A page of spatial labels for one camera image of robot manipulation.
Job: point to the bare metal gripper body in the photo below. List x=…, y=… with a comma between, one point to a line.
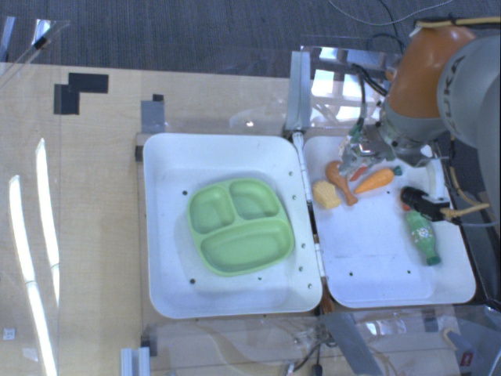
x=373, y=147

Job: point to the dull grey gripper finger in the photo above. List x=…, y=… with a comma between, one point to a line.
x=363, y=163
x=345, y=166

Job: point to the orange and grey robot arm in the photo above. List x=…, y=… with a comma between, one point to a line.
x=426, y=73

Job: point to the red toy food piece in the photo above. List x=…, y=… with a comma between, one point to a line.
x=358, y=174

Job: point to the brown toy chicken drumstick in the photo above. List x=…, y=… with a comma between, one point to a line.
x=341, y=182

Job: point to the orange carrot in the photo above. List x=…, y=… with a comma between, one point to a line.
x=375, y=180

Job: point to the yellow toy waffle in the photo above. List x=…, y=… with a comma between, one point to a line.
x=325, y=195

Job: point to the small orange toy piece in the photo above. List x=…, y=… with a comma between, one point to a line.
x=404, y=205

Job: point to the white plastic tray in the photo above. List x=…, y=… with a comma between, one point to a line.
x=375, y=241
x=172, y=225

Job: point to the green bottle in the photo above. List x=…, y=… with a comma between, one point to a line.
x=422, y=235

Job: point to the green divided plate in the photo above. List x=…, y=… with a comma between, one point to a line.
x=242, y=245

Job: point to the black cylinder on white bracket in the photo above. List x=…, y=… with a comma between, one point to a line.
x=423, y=204

